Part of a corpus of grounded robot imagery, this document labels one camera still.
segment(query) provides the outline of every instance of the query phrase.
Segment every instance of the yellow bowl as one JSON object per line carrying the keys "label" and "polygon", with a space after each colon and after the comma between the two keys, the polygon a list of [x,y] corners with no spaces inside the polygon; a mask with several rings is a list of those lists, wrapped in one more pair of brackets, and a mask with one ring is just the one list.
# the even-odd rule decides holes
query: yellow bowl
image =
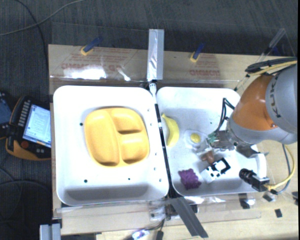
{"label": "yellow bowl", "polygon": [[125,107],[97,109],[85,118],[85,142],[99,165],[121,167],[145,159],[149,138],[140,115]]}

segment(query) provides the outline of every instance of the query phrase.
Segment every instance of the small yellow egg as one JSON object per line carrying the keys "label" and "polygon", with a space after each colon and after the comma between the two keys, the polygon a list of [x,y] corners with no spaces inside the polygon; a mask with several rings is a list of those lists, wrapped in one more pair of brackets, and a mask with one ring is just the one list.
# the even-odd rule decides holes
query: small yellow egg
{"label": "small yellow egg", "polygon": [[190,139],[191,139],[191,141],[194,142],[194,143],[199,143],[199,142],[201,142],[200,135],[197,134],[197,133],[192,133],[192,134],[190,135]]}

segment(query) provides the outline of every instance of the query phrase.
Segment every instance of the black plastic piece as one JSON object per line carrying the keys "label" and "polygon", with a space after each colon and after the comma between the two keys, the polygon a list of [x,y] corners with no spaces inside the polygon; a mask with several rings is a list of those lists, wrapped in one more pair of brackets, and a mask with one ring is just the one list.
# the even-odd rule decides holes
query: black plastic piece
{"label": "black plastic piece", "polygon": [[239,194],[239,202],[243,209],[250,209],[250,205],[248,204],[248,195],[247,193],[240,193]]}
{"label": "black plastic piece", "polygon": [[7,138],[7,141],[6,141],[6,148],[10,151],[14,151],[14,138],[12,136],[9,136]]}
{"label": "black plastic piece", "polygon": [[162,240],[164,238],[164,233],[160,230],[156,233],[155,240]]}
{"label": "black plastic piece", "polygon": [[51,221],[52,224],[60,224],[60,229],[62,229],[62,219],[56,218]]}
{"label": "black plastic piece", "polygon": [[299,205],[299,203],[298,203],[298,191],[292,192],[292,195],[293,195],[293,199],[294,199],[294,204],[298,206]]}
{"label": "black plastic piece", "polygon": [[[222,161],[222,162],[224,163],[224,165],[225,165],[225,168],[223,168],[223,169],[220,171],[220,173],[221,173],[221,174],[225,174],[226,171],[228,171],[228,170],[231,168],[231,166],[228,164],[227,160],[226,160],[224,157],[221,158],[219,161]],[[217,169],[216,169],[216,167],[215,167],[215,163],[213,163],[213,164],[211,165],[211,167],[214,167],[214,171],[217,171]]]}
{"label": "black plastic piece", "polygon": [[62,235],[61,240],[95,240],[96,236],[93,233],[90,234],[74,234],[74,235]]}
{"label": "black plastic piece", "polygon": [[240,170],[239,177],[259,192],[266,191],[267,188],[264,185],[270,182],[269,178],[259,178],[255,172],[245,168]]}
{"label": "black plastic piece", "polygon": [[[189,204],[189,206],[195,214],[198,213],[199,209],[198,209],[197,204]],[[172,205],[170,205],[170,207],[169,207],[169,215],[170,216],[177,216],[178,215],[176,209]]]}
{"label": "black plastic piece", "polygon": [[48,99],[50,103],[54,102],[54,96],[52,94],[49,94]]}
{"label": "black plastic piece", "polygon": [[174,207],[176,212],[179,214],[184,225],[188,229],[192,237],[200,236],[201,238],[208,238],[208,234],[202,227],[196,214],[191,209],[184,197],[172,198],[169,200],[170,204]]}
{"label": "black plastic piece", "polygon": [[272,198],[268,192],[265,192],[265,194],[262,196],[265,200],[267,200],[268,202],[273,202],[275,199]]}
{"label": "black plastic piece", "polygon": [[274,211],[275,211],[275,215],[276,215],[277,218],[281,218],[282,217],[282,212],[281,212],[280,209],[275,209]]}

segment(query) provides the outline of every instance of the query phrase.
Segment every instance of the white tray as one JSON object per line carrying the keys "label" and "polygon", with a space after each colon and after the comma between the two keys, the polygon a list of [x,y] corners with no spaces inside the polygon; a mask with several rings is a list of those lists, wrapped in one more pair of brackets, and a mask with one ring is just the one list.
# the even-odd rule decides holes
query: white tray
{"label": "white tray", "polygon": [[[225,158],[231,168],[211,183],[206,183],[200,172],[209,166],[202,162],[191,148],[187,147],[189,133],[199,132],[207,137],[218,127],[223,98],[227,98],[232,105],[236,105],[240,96],[231,89],[225,88],[191,88],[191,87],[163,87],[157,92],[157,103],[160,115],[174,119],[179,127],[180,137],[173,147],[167,147],[170,175],[174,189],[182,196],[214,196],[221,194],[249,193],[255,190],[251,185],[239,178],[242,168],[253,170],[259,177],[266,177],[267,165],[263,154],[255,158],[246,158],[233,151],[218,151],[215,160]],[[232,110],[227,107],[229,117]],[[165,142],[169,134],[165,119],[161,118]],[[178,171],[193,169],[201,185],[198,188],[186,190],[181,182]]]}
{"label": "white tray", "polygon": [[[123,167],[92,161],[80,125],[99,108],[125,107],[142,117],[149,138],[148,157]],[[79,206],[163,198],[169,189],[155,106],[138,87],[62,86],[53,95],[56,192],[66,205]]]}

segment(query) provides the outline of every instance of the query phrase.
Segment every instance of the purple toy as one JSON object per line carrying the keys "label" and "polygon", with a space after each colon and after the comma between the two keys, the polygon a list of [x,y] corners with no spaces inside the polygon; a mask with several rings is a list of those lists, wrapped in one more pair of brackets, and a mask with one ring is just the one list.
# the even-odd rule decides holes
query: purple toy
{"label": "purple toy", "polygon": [[181,177],[181,183],[185,186],[186,190],[197,189],[201,185],[198,176],[193,169],[180,170],[178,174]]}

